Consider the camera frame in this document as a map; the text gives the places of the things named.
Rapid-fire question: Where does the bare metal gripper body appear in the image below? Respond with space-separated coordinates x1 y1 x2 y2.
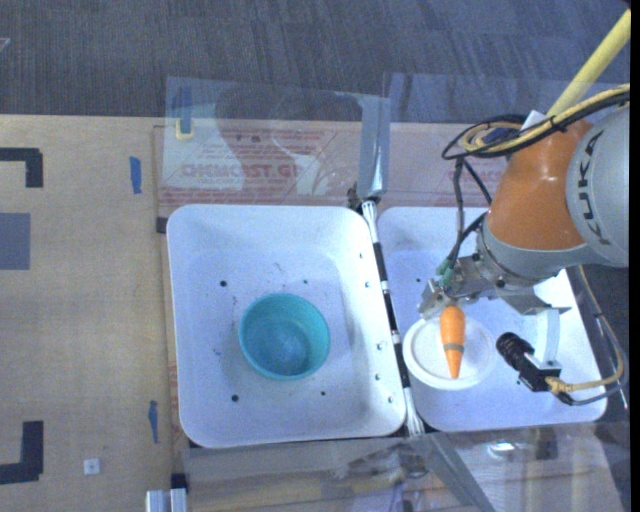
446 253 507 303

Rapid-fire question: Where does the brown cardboard board red print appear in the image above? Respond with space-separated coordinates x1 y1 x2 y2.
152 122 631 507

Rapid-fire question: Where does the orange carrot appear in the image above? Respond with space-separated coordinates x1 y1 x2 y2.
439 304 467 380

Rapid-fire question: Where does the black cylinder on white bracket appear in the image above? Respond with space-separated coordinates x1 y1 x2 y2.
495 306 564 393

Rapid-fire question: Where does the white plastic tray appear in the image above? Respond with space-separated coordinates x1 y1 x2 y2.
165 203 408 449
375 206 609 434

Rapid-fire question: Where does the white bowl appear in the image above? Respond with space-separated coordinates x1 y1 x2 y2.
401 315 499 402

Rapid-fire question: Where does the teal bowl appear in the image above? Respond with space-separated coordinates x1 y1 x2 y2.
237 292 332 381

